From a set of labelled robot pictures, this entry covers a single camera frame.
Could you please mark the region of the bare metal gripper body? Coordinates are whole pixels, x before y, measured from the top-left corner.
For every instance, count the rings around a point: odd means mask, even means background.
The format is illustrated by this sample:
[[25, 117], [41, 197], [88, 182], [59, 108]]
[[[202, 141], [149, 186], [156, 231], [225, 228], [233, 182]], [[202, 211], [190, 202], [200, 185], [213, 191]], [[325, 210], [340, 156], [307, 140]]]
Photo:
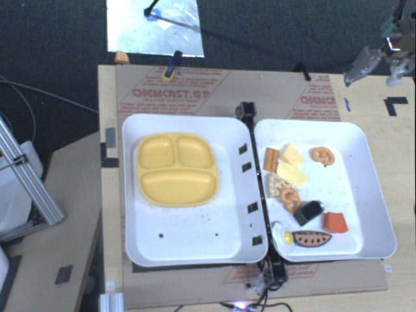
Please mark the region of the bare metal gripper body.
[[415, 20], [397, 21], [386, 38], [386, 55], [391, 58], [408, 58], [415, 54]]

